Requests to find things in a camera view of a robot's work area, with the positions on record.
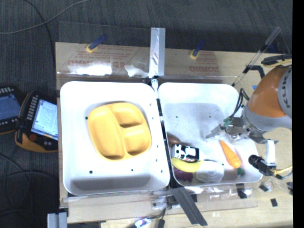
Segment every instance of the carrot toy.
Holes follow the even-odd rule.
[[[241,160],[239,159],[237,154],[235,154],[224,141],[221,140],[220,145],[222,146],[222,149],[224,151],[228,163],[232,167],[237,169],[237,174],[238,175],[244,174],[244,171],[241,169]]]

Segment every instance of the metal bracket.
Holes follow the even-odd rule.
[[[67,213],[47,214],[47,228],[67,228]]]
[[[165,73],[165,28],[151,28],[149,77]]]
[[[184,210],[191,224],[200,224],[201,226],[207,226],[206,220],[203,218],[198,207],[195,205],[190,194],[184,187],[170,189],[172,195],[180,204]]]

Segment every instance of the yellow cable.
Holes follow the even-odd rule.
[[[273,172],[274,172],[274,175],[277,175],[277,174],[281,174],[281,173],[283,173],[283,172],[285,172],[285,171],[289,171],[289,170],[291,170],[292,168],[293,168],[293,166],[291,165],[291,166],[289,166],[289,167],[287,167],[287,168],[284,168],[284,169],[274,170]]]

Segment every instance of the white cable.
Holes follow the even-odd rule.
[[[34,26],[31,26],[31,27],[28,27],[28,28],[23,28],[23,29],[20,29],[20,30],[16,30],[16,31],[11,31],[11,32],[0,32],[1,35],[10,35],[10,34],[15,34],[15,33],[19,33],[19,32],[23,32],[25,30],[29,30],[29,29],[33,29],[33,28],[37,28],[39,26],[42,26],[42,25],[45,25],[45,24],[48,24],[49,22],[51,22],[52,20],[54,20],[55,18],[57,18],[58,16],[60,16],[61,14],[63,14],[65,11],[67,11],[68,9],[70,9],[71,7],[79,4],[79,3],[83,3],[83,2],[88,2],[90,0],[82,0],[82,1],[79,1],[79,2],[76,2],[76,3],[73,3],[71,4],[70,6],[68,6],[67,8],[65,8],[64,10],[62,10],[60,13],[58,13],[57,15],[55,15],[53,18],[41,23],[41,24],[37,24],[37,25],[34,25]]]

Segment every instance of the banana toy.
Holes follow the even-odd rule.
[[[185,162],[177,158],[171,158],[172,165],[184,172],[197,172],[203,161]]]

